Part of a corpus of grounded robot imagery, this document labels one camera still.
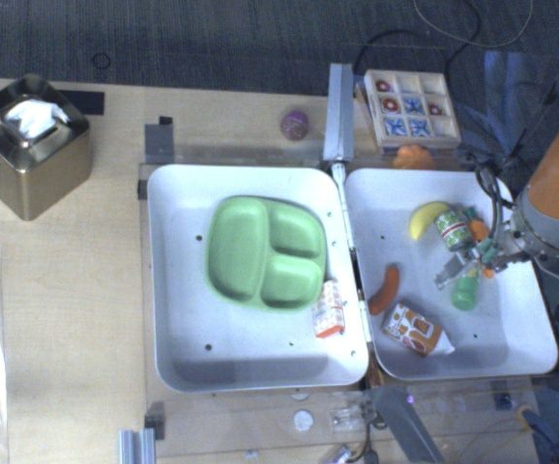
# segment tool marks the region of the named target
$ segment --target white tissue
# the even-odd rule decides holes
[[[23,101],[5,115],[8,121],[19,121],[18,130],[25,139],[34,139],[53,128],[56,125],[55,118],[65,124],[70,121],[67,114],[56,103],[41,100]]]

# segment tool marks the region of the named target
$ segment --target silver box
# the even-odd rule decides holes
[[[58,104],[71,121],[28,140],[3,122],[29,99]],[[88,120],[46,80],[27,74],[0,91],[0,199],[20,218],[38,217],[90,175]]]

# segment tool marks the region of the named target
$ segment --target green plate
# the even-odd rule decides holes
[[[325,231],[302,208],[261,197],[225,199],[213,215],[207,243],[207,282],[232,303],[293,311],[320,295]]]

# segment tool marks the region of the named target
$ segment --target table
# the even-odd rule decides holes
[[[10,82],[0,80],[0,88]],[[265,146],[290,154],[322,145],[326,99],[101,84],[54,86],[104,92],[105,109],[102,116],[89,116],[93,169],[88,181],[33,221],[18,219],[4,205],[0,208],[10,458],[14,464],[114,463],[118,432],[139,430],[146,411],[136,192],[144,125],[169,116],[183,143]],[[310,118],[311,134],[303,146],[279,133],[281,115],[292,107]],[[356,153],[375,158],[368,122],[360,112],[356,104]],[[437,446],[449,458],[467,462],[496,451],[497,445],[505,447],[508,462],[537,462],[530,434],[519,432],[521,425],[512,413],[494,409],[487,384],[480,387],[475,391],[463,382],[414,388],[422,395],[420,410],[427,427],[436,429]],[[518,401],[535,404],[527,379],[512,381],[510,392]],[[241,421],[234,416],[223,423]],[[229,452],[213,450],[217,436],[209,425],[186,449],[178,449],[184,455],[161,462],[237,463],[246,457],[247,462],[261,463],[317,462],[337,443],[357,444],[363,438],[361,433],[329,434],[312,445],[308,435],[300,435],[294,446],[270,445],[256,457],[239,445]],[[389,431],[374,435],[374,440],[385,462],[403,461]],[[468,448],[471,457],[463,453]]]

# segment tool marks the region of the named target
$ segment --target purple ball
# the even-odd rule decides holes
[[[308,116],[301,110],[293,110],[281,119],[279,130],[291,141],[303,139],[309,130]]]

